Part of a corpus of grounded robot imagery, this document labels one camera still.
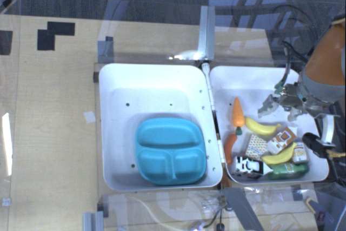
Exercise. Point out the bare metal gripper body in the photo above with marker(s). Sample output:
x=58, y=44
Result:
x=290, y=96

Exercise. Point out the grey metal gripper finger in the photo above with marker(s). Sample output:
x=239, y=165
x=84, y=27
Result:
x=294, y=114
x=267, y=106

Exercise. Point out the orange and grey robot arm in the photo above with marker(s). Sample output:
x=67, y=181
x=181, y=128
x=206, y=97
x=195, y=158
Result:
x=325, y=56

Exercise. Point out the yellow banana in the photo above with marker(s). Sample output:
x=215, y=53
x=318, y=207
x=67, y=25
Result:
x=260, y=127
x=279, y=157

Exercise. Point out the brown and white carton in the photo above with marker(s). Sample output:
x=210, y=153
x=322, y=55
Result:
x=282, y=139

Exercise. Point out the light orange carrot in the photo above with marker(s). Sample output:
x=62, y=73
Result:
x=238, y=113

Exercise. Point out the white plastic tray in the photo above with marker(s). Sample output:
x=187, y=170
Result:
x=235, y=81
x=121, y=129

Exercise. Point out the small white and yellow can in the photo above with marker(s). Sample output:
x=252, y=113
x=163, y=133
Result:
x=301, y=155

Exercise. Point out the white orange patterned packet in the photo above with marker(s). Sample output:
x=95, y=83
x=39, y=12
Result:
x=255, y=147

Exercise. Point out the dark orange carrot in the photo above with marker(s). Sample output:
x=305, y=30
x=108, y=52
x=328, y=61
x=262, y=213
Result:
x=229, y=147

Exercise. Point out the green plastic bottle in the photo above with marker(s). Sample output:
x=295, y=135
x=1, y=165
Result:
x=286, y=170

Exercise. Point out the thin black and white rod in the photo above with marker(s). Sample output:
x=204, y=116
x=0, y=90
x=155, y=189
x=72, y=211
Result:
x=210, y=89

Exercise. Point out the black and white carton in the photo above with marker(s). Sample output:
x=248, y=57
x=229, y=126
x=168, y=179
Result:
x=250, y=166

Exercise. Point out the blue divided plate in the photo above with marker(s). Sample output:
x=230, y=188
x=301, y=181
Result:
x=170, y=151

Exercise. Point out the black cylinder on white bracket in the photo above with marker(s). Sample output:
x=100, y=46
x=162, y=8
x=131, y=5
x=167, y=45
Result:
x=313, y=142

